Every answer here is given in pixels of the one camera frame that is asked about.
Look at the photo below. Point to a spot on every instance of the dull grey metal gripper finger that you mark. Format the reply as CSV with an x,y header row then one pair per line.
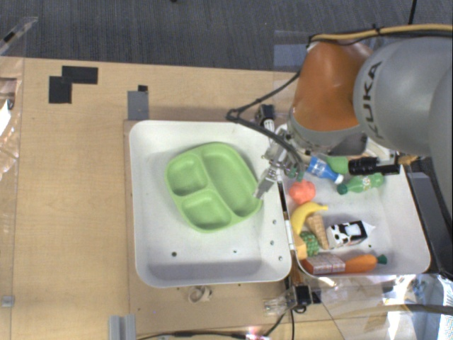
x,y
264,187

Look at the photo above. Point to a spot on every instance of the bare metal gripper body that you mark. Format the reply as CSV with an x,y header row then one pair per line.
x,y
281,152

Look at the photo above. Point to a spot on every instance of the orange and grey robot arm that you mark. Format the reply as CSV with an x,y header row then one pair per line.
x,y
396,94

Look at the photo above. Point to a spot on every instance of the orange red tomato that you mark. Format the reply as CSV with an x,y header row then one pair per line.
x,y
301,191

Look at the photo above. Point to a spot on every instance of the blue and white bottle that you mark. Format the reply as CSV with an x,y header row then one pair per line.
x,y
320,168

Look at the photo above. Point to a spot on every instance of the yellow banana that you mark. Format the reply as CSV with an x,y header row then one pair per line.
x,y
301,215

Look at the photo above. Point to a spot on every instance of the green divided plate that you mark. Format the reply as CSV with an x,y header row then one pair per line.
x,y
219,175

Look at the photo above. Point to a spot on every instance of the thin black and white rod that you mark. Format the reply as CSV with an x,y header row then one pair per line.
x,y
288,232

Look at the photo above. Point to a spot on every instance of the green pear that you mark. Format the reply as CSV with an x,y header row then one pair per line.
x,y
338,163

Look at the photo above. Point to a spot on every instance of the tan waffle cone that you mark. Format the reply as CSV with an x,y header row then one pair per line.
x,y
319,230

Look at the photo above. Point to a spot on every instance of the green grapes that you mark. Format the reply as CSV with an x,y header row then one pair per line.
x,y
310,243

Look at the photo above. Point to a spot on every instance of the orange yellow cube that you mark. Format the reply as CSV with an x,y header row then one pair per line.
x,y
301,250

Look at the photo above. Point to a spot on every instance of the green soda bottle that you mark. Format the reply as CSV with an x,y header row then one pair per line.
x,y
364,182

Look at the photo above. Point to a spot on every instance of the white plastic tray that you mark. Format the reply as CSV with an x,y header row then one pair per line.
x,y
396,225
212,260

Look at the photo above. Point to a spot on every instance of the black and white milk carton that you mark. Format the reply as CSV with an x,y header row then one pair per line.
x,y
348,234

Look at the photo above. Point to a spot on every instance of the red and pink packet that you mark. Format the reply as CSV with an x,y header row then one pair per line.
x,y
323,264

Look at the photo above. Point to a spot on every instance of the orange carrot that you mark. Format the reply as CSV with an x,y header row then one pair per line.
x,y
361,263

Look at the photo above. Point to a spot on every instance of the beige crumpled strip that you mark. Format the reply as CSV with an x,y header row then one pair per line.
x,y
200,294

